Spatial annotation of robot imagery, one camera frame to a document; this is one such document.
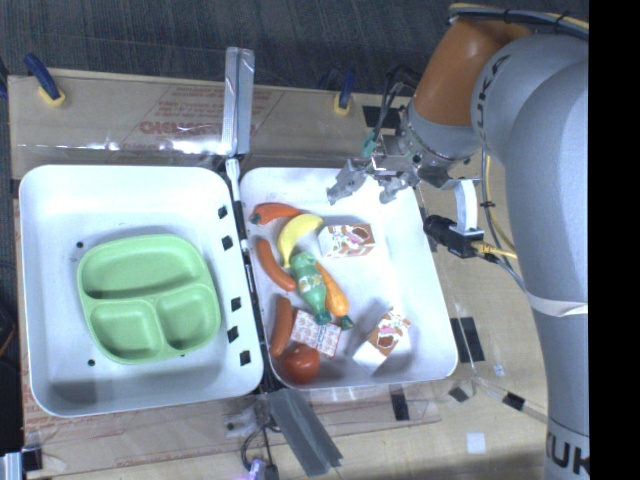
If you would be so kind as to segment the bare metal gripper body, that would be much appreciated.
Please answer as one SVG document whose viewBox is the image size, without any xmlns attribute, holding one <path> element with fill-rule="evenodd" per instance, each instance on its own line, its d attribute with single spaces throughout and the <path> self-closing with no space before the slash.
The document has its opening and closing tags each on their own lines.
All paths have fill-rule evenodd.
<svg viewBox="0 0 640 480">
<path fill-rule="evenodd" d="M 378 178 L 404 178 L 444 188 L 451 169 L 473 155 L 472 133 L 379 134 L 367 138 L 367 155 Z"/>
</svg>

